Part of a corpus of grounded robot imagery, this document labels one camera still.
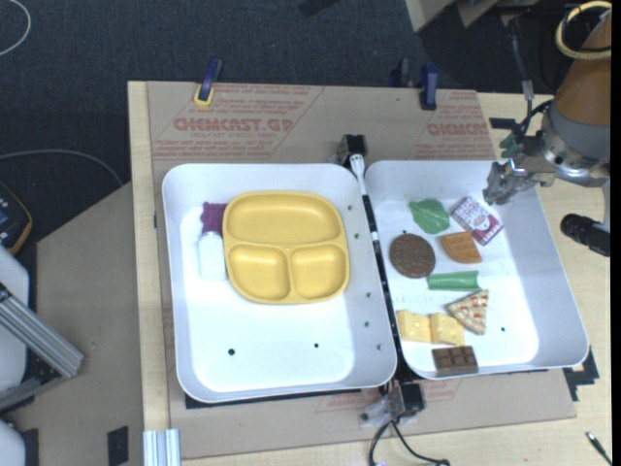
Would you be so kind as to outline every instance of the waffle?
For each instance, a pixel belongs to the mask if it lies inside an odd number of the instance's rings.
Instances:
[[[443,235],[440,240],[446,253],[457,262],[476,264],[483,260],[472,235],[467,231]]]

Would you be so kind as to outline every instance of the toy pizza slice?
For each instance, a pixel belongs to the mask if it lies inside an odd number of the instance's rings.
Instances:
[[[449,312],[474,333],[483,335],[486,329],[488,290],[480,290],[448,305]]]

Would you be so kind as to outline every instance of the chocolate cookie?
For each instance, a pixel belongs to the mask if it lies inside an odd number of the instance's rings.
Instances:
[[[429,242],[418,235],[404,233],[390,244],[390,262],[408,278],[423,278],[436,267],[436,255]]]

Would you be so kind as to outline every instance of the yellow divided plate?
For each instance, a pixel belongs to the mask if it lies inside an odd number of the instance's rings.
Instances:
[[[247,299],[265,304],[328,300],[349,279],[341,215],[314,193],[256,191],[224,211],[229,279]]]

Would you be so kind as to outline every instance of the table surface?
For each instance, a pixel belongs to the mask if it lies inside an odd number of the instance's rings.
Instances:
[[[479,93],[484,117],[521,119],[525,101],[518,94]],[[141,365],[145,430],[162,431],[170,427],[168,390],[162,330],[161,296],[157,237],[153,228],[155,204],[150,157],[147,83],[128,84],[129,125],[132,153],[132,184],[140,316]],[[495,147],[507,134],[489,126]],[[578,389],[576,417],[497,428],[453,431],[410,437],[418,453],[446,457],[451,465],[528,464],[584,465],[605,464],[588,442],[593,432],[612,456],[610,260],[589,251],[563,236],[558,223],[568,213],[604,215],[601,191],[557,181],[550,188],[539,188],[539,198],[557,249],[567,273],[578,309],[598,366],[599,378],[593,385]],[[278,466],[284,464],[366,465],[369,441],[310,448],[228,455],[184,460],[184,465],[217,464]],[[376,460],[388,465],[423,464],[409,454],[396,438],[382,440]]]

